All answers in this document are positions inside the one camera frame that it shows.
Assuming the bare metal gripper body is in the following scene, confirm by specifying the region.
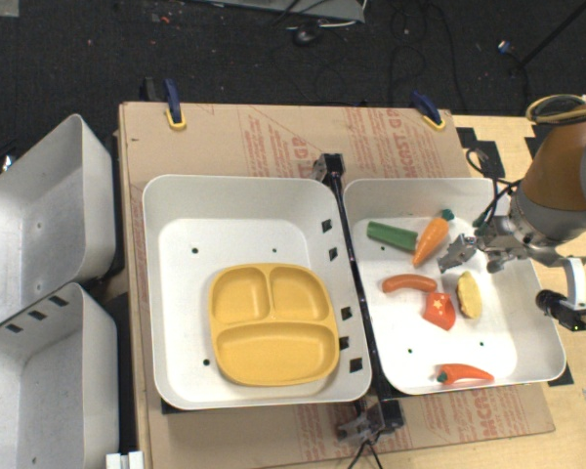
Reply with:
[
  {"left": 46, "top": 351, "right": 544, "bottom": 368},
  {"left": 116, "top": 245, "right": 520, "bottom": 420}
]
[{"left": 473, "top": 215, "right": 536, "bottom": 275}]

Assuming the orange toy carrot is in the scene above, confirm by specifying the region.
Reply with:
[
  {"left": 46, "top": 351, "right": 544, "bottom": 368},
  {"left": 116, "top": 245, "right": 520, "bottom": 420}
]
[{"left": 411, "top": 208, "right": 456, "bottom": 269}]

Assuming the tan toy bread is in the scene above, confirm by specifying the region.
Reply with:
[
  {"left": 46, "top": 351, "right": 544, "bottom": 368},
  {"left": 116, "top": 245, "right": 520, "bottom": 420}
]
[{"left": 455, "top": 270, "right": 483, "bottom": 320}]

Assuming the orange toy sausage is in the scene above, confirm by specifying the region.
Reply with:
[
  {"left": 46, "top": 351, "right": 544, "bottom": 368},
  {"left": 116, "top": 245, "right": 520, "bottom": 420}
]
[{"left": 381, "top": 274, "right": 439, "bottom": 295}]

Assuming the red carton with yellow star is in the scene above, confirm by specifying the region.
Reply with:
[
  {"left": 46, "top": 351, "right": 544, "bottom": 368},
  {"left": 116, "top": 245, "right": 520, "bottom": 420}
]
[{"left": 422, "top": 291, "right": 457, "bottom": 332}]

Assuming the green toy cucumber piece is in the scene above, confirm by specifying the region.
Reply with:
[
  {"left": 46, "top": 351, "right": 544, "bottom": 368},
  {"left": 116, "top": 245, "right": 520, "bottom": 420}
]
[{"left": 366, "top": 220, "right": 420, "bottom": 253}]

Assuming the thin black rod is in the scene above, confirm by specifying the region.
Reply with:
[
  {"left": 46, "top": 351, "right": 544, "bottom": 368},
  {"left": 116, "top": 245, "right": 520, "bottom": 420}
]
[{"left": 329, "top": 173, "right": 390, "bottom": 402}]

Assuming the white plastic tray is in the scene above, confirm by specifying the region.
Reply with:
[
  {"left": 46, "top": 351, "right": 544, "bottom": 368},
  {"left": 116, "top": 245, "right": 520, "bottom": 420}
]
[
  {"left": 0, "top": 281, "right": 121, "bottom": 469},
  {"left": 0, "top": 112, "right": 118, "bottom": 336},
  {"left": 343, "top": 177, "right": 567, "bottom": 397},
  {"left": 142, "top": 174, "right": 374, "bottom": 411}
]

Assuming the orange toy chili pepper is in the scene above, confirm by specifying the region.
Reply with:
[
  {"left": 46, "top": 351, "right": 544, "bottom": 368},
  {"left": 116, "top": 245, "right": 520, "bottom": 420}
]
[{"left": 436, "top": 362, "right": 496, "bottom": 387}]

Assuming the yellow divided plate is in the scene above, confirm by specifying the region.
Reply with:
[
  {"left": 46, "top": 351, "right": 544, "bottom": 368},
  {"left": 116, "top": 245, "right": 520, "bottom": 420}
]
[{"left": 207, "top": 263, "right": 342, "bottom": 388}]

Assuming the brown cardboard board red print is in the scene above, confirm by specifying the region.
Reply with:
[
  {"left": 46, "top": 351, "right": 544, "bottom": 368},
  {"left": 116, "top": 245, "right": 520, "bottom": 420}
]
[{"left": 118, "top": 101, "right": 557, "bottom": 469}]

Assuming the black cylinder on white bracket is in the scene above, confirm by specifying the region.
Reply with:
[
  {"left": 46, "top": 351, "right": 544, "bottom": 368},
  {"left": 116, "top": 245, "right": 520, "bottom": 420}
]
[{"left": 535, "top": 256, "right": 586, "bottom": 333}]

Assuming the black block with thin wires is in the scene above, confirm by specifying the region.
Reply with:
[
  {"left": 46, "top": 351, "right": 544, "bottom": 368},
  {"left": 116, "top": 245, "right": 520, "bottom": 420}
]
[
  {"left": 313, "top": 152, "right": 348, "bottom": 183},
  {"left": 336, "top": 398, "right": 404, "bottom": 443}
]

